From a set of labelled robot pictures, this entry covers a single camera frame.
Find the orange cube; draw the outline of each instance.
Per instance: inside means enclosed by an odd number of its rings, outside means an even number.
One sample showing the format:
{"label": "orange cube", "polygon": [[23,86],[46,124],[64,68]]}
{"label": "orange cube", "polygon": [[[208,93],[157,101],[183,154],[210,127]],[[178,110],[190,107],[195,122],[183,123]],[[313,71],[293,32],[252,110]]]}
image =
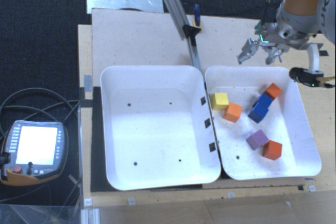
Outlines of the orange cube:
{"label": "orange cube", "polygon": [[272,159],[275,161],[279,157],[281,157],[281,152],[282,152],[282,144],[275,142],[273,140],[269,140],[265,145],[264,145],[264,150],[262,151],[263,157]]}
{"label": "orange cube", "polygon": [[230,102],[223,118],[228,121],[236,122],[240,118],[242,109],[243,107],[241,105]]}
{"label": "orange cube", "polygon": [[282,90],[276,86],[274,83],[272,83],[265,91],[264,94],[271,97],[273,100],[278,97],[282,93]]}

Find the block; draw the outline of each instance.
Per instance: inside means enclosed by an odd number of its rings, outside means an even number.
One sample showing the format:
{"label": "block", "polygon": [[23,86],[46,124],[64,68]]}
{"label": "block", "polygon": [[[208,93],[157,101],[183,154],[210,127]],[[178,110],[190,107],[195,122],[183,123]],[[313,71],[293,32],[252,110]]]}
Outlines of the block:
{"label": "block", "polygon": [[275,161],[279,157],[281,157],[282,153],[282,144],[275,142],[273,140],[269,140],[265,145],[262,151],[263,157],[272,159]]}
{"label": "block", "polygon": [[240,118],[242,109],[243,107],[241,105],[229,102],[229,106],[225,110],[223,118],[228,121],[236,122]]}
{"label": "block", "polygon": [[256,103],[252,111],[248,114],[248,117],[256,123],[259,123],[266,116],[267,112],[268,108],[260,103]]}
{"label": "block", "polygon": [[260,103],[264,107],[269,108],[269,106],[272,104],[273,99],[266,95],[265,93],[262,93],[261,96],[258,98],[258,100],[255,102],[253,107],[257,104]]}
{"label": "block", "polygon": [[210,98],[210,102],[213,110],[225,110],[229,106],[229,99],[224,92],[214,93]]}
{"label": "block", "polygon": [[272,83],[265,91],[264,94],[271,97],[273,100],[278,97],[282,93],[282,90],[276,86],[274,83]]}
{"label": "block", "polygon": [[246,141],[250,147],[255,151],[258,147],[265,145],[268,142],[266,134],[262,130],[255,132],[250,135]]}

